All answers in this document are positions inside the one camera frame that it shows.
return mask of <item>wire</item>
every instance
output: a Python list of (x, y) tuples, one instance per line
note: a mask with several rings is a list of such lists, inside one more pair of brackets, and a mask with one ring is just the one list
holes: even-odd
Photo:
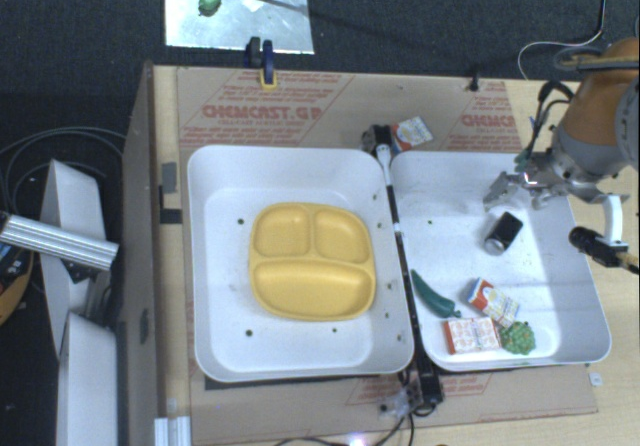
[[(95, 175), (101, 177), (102, 179), (106, 179), (106, 177), (107, 177), (107, 175), (104, 172), (99, 171), (98, 169), (96, 169), (95, 167), (92, 167), (91, 165), (86, 165), (84, 163), (71, 162), (71, 161), (64, 161), (64, 162), (61, 162), (61, 163), (64, 163), (64, 164), (69, 165), (71, 167), (77, 167), (79, 169), (84, 169), (85, 171), (88, 171), (88, 172), (93, 172)], [(35, 172), (38, 172), (39, 170), (48, 168), (49, 165), (50, 165), (50, 163), (40, 164), (37, 167), (34, 167), (34, 168), (28, 170), (27, 172), (25, 172), (20, 177), (20, 179), (18, 179), (17, 183), (13, 187), (13, 192), (11, 193), (11, 202), (13, 203), (13, 208), (14, 208), (16, 214), (20, 215), (20, 209), (18, 208), (18, 205), (17, 205), (18, 190), (20, 189), (20, 187), (23, 185), (23, 183), (26, 181), (26, 179), (29, 176), (31, 176)]]
[(404, 418), (400, 418), (400, 421), (398, 421), (396, 426), (394, 426), (387, 435), (385, 435), (382, 439), (376, 442), (373, 446), (382, 446), (384, 443), (386, 443), (389, 439), (391, 439), (395, 435), (395, 433), (398, 430), (400, 430), (402, 423), (404, 423)]
[(571, 103), (571, 101), (567, 99), (555, 99), (551, 103), (549, 103), (547, 107), (544, 109), (544, 112), (542, 113), (542, 117), (540, 119), (540, 130), (547, 122), (547, 119), (549, 119), (549, 112), (551, 111), (552, 107), (554, 107), (557, 104), (568, 105), (569, 103)]
[[(544, 102), (547, 100), (547, 98), (551, 95), (551, 93), (554, 90), (562, 92), (567, 97), (567, 100), (557, 99), (549, 103), (546, 109), (543, 109)], [(538, 135), (540, 134), (540, 130), (542, 129), (542, 126), (544, 126), (545, 122), (547, 121), (551, 107), (558, 103), (563, 103), (563, 102), (568, 103), (569, 100), (571, 100), (572, 98), (573, 98), (573, 91), (561, 82), (550, 80), (541, 87), (540, 92), (538, 92), (538, 108), (536, 110), (535, 119), (533, 120), (533, 132), (531, 134), (531, 140), (529, 141), (529, 144), (527, 145), (527, 147), (524, 148), (524, 151), (521, 154), (521, 155), (524, 155), (524, 159), (528, 160), (529, 158), (531, 158), (536, 140), (538, 138)]]
[(411, 432), (409, 433), (409, 442), (407, 443), (407, 446), (412, 446), (413, 445), (413, 436), (416, 433), (416, 424), (413, 421), (413, 414), (409, 414), (409, 423), (411, 424), (411, 427), (410, 427)]
[(42, 289), (40, 286), (38, 286), (38, 284), (35, 281), (29, 281), (29, 285), (36, 290), (38, 293), (40, 293), (40, 295), (44, 295), (45, 291), (44, 289)]
[[(402, 426), (402, 423), (404, 423), (404, 420), (405, 418), (400, 418), (400, 420), (389, 431), (389, 433), (385, 435), (382, 439), (380, 439), (378, 442), (374, 443), (373, 446), (383, 446), (389, 439), (391, 439), (391, 437), (393, 437), (398, 432), (398, 430)], [(409, 436), (409, 444), (407, 446), (411, 446), (413, 444), (413, 436), (415, 432), (415, 424), (413, 422), (413, 417), (411, 415), (409, 415), (409, 422), (411, 423), (411, 435)], [(299, 438), (284, 439), (276, 443), (274, 446), (284, 446), (285, 444), (289, 444), (290, 442), (294, 442), (294, 441), (313, 442), (316, 444), (323, 444), (324, 446), (347, 446), (344, 443), (326, 441), (318, 437), (299, 437)]]
[(347, 446), (346, 444), (339, 442), (330, 442), (325, 441), (324, 439), (319, 439), (318, 437), (299, 437), (293, 439), (285, 439), (276, 443), (274, 446), (283, 446), (284, 444), (289, 444), (290, 442), (300, 441), (300, 442), (314, 442), (316, 444), (324, 444), (325, 446)]
[(431, 414), (433, 414), (435, 410), (436, 410), (436, 406), (435, 405), (431, 405), (429, 407), (429, 409), (427, 411), (425, 411), (425, 412), (422, 412), (420, 410), (420, 408), (414, 410), (413, 411), (413, 415), (418, 417), (418, 418), (427, 418), (427, 417), (431, 416)]
[(6, 153), (8, 153), (10, 150), (15, 149), (15, 148), (19, 148), (17, 149), (17, 151), (12, 155), (12, 157), (9, 160), (9, 163), (7, 165), (7, 169), (4, 175), (2, 175), (2, 171), (0, 171), (0, 184), (1, 184), (1, 189), (2, 189), (2, 197), (3, 197), (3, 204), (4, 204), (4, 208), (6, 210), (11, 210), (14, 212), (16, 211), (16, 205), (15, 205), (15, 199), (14, 199), (14, 195), (11, 193), (10, 191), (10, 177), (11, 177), (11, 169), (13, 168), (13, 165), (15, 164), (15, 161), (18, 159), (18, 157), (30, 146), (45, 140), (45, 139), (49, 139), (49, 138), (53, 138), (53, 137), (59, 137), (59, 136), (80, 136), (80, 137), (84, 137), (84, 138), (90, 138), (93, 140), (96, 140), (100, 143), (102, 143), (103, 145), (105, 145), (106, 147), (108, 147), (111, 151), (113, 151), (118, 158), (122, 157), (122, 151), (120, 151), (115, 144), (113, 144), (112, 142), (110, 142), (109, 140), (106, 140), (105, 138), (97, 135), (96, 133), (102, 133), (102, 134), (106, 134), (106, 135), (112, 135), (112, 136), (116, 136), (118, 138), (125, 138), (124, 135), (115, 132), (115, 131), (111, 131), (111, 130), (107, 130), (104, 128), (97, 128), (97, 127), (64, 127), (64, 128), (55, 128), (55, 129), (51, 129), (51, 130), (46, 130), (40, 133), (36, 133), (34, 135), (30, 135), (28, 137), (25, 137), (23, 139), (20, 139), (16, 142), (14, 142), (13, 144), (3, 148), (0, 150), (0, 155), (4, 155)]
[(524, 46), (518, 53), (518, 69), (520, 70), (520, 74), (522, 75), (522, 77), (525, 80), (529, 79), (526, 73), (524, 72), (524, 69), (522, 68), (522, 55), (526, 50), (528, 50), (532, 46), (565, 46), (568, 48), (579, 48), (582, 46), (587, 46), (592, 42), (596, 41), (604, 32), (604, 18), (605, 18), (605, 12), (607, 8), (607, 1), (608, 0), (600, 1), (600, 15), (598, 18), (598, 28), (595, 34), (593, 34), (593, 36), (590, 39), (580, 43), (559, 42), (559, 41), (536, 41), (536, 42), (531, 42), (526, 46)]
[(99, 310), (102, 311), (102, 309), (104, 308), (104, 303), (105, 303), (105, 298), (107, 296), (107, 292), (109, 292), (109, 294), (111, 294), (111, 284), (109, 284), (104, 291), (102, 292), (102, 296), (100, 297), (100, 304), (99, 304)]

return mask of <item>green object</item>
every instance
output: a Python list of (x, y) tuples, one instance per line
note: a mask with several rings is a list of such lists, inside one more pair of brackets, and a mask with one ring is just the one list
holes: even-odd
[(453, 300), (438, 295), (422, 280), (422, 277), (420, 277), (415, 270), (411, 270), (411, 280), (422, 301), (435, 314), (441, 318), (449, 318), (450, 316), (460, 318), (460, 316), (462, 316), (460, 311), (455, 310), (456, 303)]
[(536, 338), (533, 329), (527, 322), (513, 322), (508, 329), (500, 330), (502, 348), (512, 354), (529, 355), (536, 347)]
[(514, 163), (516, 164), (515, 172), (524, 171), (527, 162), (529, 161), (529, 151), (527, 149), (523, 149), (518, 156), (514, 158)]
[(222, 5), (222, 0), (200, 0), (198, 10), (203, 16), (213, 16)]

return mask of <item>yellow divided plate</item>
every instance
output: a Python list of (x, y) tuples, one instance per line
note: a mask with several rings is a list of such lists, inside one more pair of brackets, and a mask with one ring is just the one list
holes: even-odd
[(373, 302), (376, 274), (369, 231), (342, 208), (281, 203), (251, 230), (251, 289), (268, 311), (298, 320), (348, 320)]

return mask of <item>small package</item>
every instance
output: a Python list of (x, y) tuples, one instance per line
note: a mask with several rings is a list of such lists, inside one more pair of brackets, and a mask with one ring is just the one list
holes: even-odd
[(391, 125), (391, 133), (394, 147), (400, 153), (433, 140), (433, 134), (421, 117)]
[(451, 354), (466, 354), (500, 348), (496, 327), (488, 316), (447, 320), (444, 323), (444, 333)]
[(515, 300), (482, 278), (474, 285), (468, 301), (505, 328), (511, 327), (520, 307)]

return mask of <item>black can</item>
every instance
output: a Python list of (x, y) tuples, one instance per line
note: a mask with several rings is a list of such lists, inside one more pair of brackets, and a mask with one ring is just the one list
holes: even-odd
[(489, 254), (499, 256), (509, 248), (520, 229), (522, 229), (522, 222), (506, 211), (484, 239), (484, 249)]

